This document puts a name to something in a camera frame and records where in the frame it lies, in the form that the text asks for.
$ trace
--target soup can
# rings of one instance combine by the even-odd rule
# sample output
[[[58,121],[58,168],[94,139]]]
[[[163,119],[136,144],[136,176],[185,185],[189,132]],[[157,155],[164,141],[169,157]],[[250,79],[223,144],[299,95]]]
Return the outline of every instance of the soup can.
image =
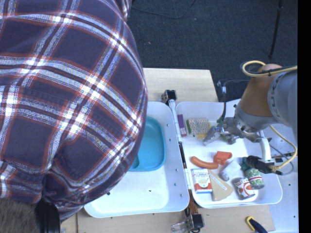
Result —
[[[243,178],[234,183],[240,199],[245,200],[253,197],[255,191],[253,190],[248,178]]]

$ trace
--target yellow cable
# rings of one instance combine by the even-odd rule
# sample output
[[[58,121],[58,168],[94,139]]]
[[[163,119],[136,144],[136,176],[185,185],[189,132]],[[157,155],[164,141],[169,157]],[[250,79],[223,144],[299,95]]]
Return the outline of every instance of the yellow cable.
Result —
[[[270,72],[256,73],[255,74],[255,73],[250,73],[250,72],[246,71],[246,69],[245,69],[246,66],[248,66],[250,64],[261,64],[262,66],[266,65],[264,62],[261,62],[261,61],[258,61],[258,60],[248,61],[248,62],[244,63],[242,65],[242,72],[244,74],[246,74],[247,76],[250,76],[250,77],[262,77],[262,76],[268,76],[268,75],[271,75],[271,74],[287,72],[287,71],[292,71],[292,70],[297,70],[298,69],[298,66],[295,66],[295,67],[284,68],[282,70],[277,70],[277,71],[271,70]]]
[[[281,137],[284,141],[286,141],[288,144],[290,144],[293,148],[294,148],[294,154],[291,156],[291,158],[289,158],[288,160],[286,160],[283,164],[279,165],[279,166],[274,166],[273,167],[273,170],[276,171],[276,170],[279,170],[281,169],[282,167],[284,167],[285,165],[287,165],[289,162],[291,162],[298,154],[298,148],[296,148],[296,146],[288,141],[284,136],[282,136],[272,125],[269,126],[279,137]]]

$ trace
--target blue bowl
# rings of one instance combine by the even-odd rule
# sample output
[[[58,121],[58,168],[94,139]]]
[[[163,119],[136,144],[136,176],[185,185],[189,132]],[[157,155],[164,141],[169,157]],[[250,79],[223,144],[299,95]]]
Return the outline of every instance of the blue bowl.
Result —
[[[138,154],[129,171],[153,171],[166,159],[166,146],[162,127],[152,117],[147,117],[146,127]]]

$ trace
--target white tray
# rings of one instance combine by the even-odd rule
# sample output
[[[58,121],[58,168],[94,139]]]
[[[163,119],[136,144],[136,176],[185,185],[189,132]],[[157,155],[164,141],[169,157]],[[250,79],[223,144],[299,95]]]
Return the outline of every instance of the white tray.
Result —
[[[232,117],[234,115],[234,104],[237,104],[239,100],[227,102],[226,105],[226,117]],[[184,121],[187,119],[207,118],[212,125],[217,125],[217,119],[222,115],[224,103],[220,102],[181,102],[176,106],[177,114],[183,114]],[[213,170],[214,173],[219,174],[220,171],[232,160],[238,162],[242,157],[248,155],[255,155],[261,157],[261,148],[259,143],[252,143],[247,139],[238,139],[236,143],[229,145],[221,137],[216,141],[203,145],[202,139],[197,139],[192,135],[182,138],[183,149],[186,159],[187,168],[198,168],[190,162],[192,156],[196,156],[206,162],[213,162],[213,156],[217,151],[231,152],[232,157],[226,161],[224,165],[219,165],[218,169]],[[241,200],[236,192],[233,180],[238,177],[245,177],[242,170],[240,170],[234,177],[232,177],[227,183],[234,188],[233,193],[224,200],[213,201],[211,194],[196,194],[194,191],[194,185],[192,178],[190,177],[190,183],[192,186],[192,193],[194,200],[203,208],[221,208],[221,207],[233,207],[242,205],[256,205],[256,204],[274,204],[278,203],[282,199],[282,188],[276,174],[263,174],[260,173],[264,181],[265,187],[260,190],[255,190],[255,196]]]
[[[234,114],[233,105],[238,100],[227,103],[228,117]],[[176,106],[177,114],[183,114],[184,120],[190,118],[207,118],[212,125],[223,112],[223,103],[217,102],[181,102]],[[179,212],[184,210],[190,197],[186,177],[183,171],[179,145],[170,108],[161,102],[149,102],[147,116],[156,119],[163,129],[167,150],[166,161],[162,167],[154,171],[127,172],[123,179],[111,190],[110,195],[104,195],[84,206],[86,212],[92,217],[125,216],[134,214]],[[217,151],[230,151],[232,158],[238,160],[248,155],[261,157],[259,143],[252,143],[247,139],[238,139],[229,145],[218,139],[207,146],[202,140],[188,135],[183,139],[183,149],[186,158],[194,200],[203,208],[222,208],[256,204],[274,204],[282,198],[282,188],[276,174],[262,174],[265,187],[255,191],[256,195],[246,200],[240,200],[236,190],[224,200],[212,201],[211,194],[196,194],[191,177],[191,169],[197,168],[190,162],[195,155],[207,162],[212,162]],[[223,166],[213,170],[215,173]],[[236,175],[243,177],[242,171]]]
[[[164,165],[154,171],[127,172],[110,195],[84,206],[90,216],[178,212],[188,206],[189,192],[172,112],[161,102],[148,102],[147,116],[156,119],[163,129],[167,150]]]

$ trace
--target wooden table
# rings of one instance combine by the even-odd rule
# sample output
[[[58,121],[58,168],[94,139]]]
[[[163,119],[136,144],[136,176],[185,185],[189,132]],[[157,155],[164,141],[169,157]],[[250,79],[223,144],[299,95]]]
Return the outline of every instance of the wooden table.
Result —
[[[144,68],[149,101],[159,101],[165,90],[176,90],[176,103],[182,101],[218,102],[209,70]],[[219,209],[199,208],[205,227],[200,233],[251,233],[245,223],[253,216],[266,230],[274,231],[268,205],[230,207]],[[62,224],[66,233],[170,233],[171,224],[182,221],[184,211],[155,213],[108,218],[90,217],[85,210]]]

